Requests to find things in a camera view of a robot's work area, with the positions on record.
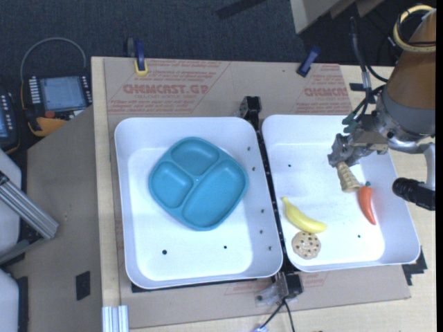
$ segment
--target blue divided plate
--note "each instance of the blue divided plate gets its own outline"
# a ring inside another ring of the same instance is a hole
[[[232,156],[195,137],[174,144],[149,177],[155,201],[183,224],[201,231],[220,225],[247,188],[248,176]]]

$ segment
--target toy banana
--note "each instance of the toy banana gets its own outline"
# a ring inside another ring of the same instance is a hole
[[[316,234],[326,230],[326,224],[321,221],[313,220],[304,215],[294,204],[288,201],[287,197],[283,197],[282,201],[285,206],[286,216],[297,228],[302,231]]]

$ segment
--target red toy carrot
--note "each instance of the red toy carrot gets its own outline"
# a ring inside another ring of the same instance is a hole
[[[360,188],[359,190],[359,203],[361,211],[364,213],[366,218],[372,225],[376,225],[374,212],[372,211],[371,206],[371,198],[372,198],[372,188],[370,187],[370,183],[366,182],[366,184]]]

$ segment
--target yellow cable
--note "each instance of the yellow cable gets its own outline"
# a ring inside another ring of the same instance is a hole
[[[405,18],[407,18],[407,16],[409,16],[410,14],[416,12],[416,11],[432,11],[434,10],[432,7],[427,6],[427,5],[417,5],[417,6],[413,6],[412,8],[407,9],[406,11],[404,11],[399,18],[399,24],[401,24]],[[432,53],[435,52],[437,50],[437,46],[436,45],[432,45],[432,46],[413,46],[411,44],[406,43],[405,41],[403,41],[400,36],[399,36],[399,24],[395,24],[394,26],[394,30],[393,30],[393,37],[395,40],[395,43],[397,43],[397,45],[404,50],[407,50],[408,52],[414,52],[414,53]]]

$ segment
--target robotic arm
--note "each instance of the robotic arm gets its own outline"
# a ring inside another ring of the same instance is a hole
[[[401,24],[417,14],[424,15],[422,22],[405,42],[401,36]],[[424,140],[435,136],[436,26],[437,10],[429,6],[415,6],[399,16],[393,36],[403,52],[386,84],[373,91],[352,21],[353,48],[362,69],[366,96],[343,120],[346,125],[343,133],[347,135],[336,135],[332,153],[328,155],[330,165],[339,169],[357,164],[360,158],[374,151],[385,154],[388,149],[393,149],[423,154],[428,167],[426,182],[398,178],[392,190],[428,210],[435,210],[435,143]],[[376,104],[375,110],[366,114],[371,103]]]

